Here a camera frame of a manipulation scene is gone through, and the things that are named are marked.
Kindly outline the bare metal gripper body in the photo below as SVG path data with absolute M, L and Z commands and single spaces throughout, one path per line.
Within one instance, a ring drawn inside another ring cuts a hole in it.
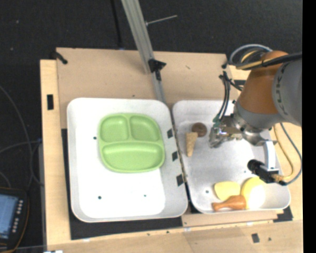
M 220 137 L 226 136 L 227 141 L 244 139 L 251 145 L 261 146 L 266 142 L 266 139 L 261 135 L 262 132 L 263 129 L 255 128 L 247 124 L 242 118 L 230 115 L 213 119 L 210 136 L 217 135 L 218 140 Z

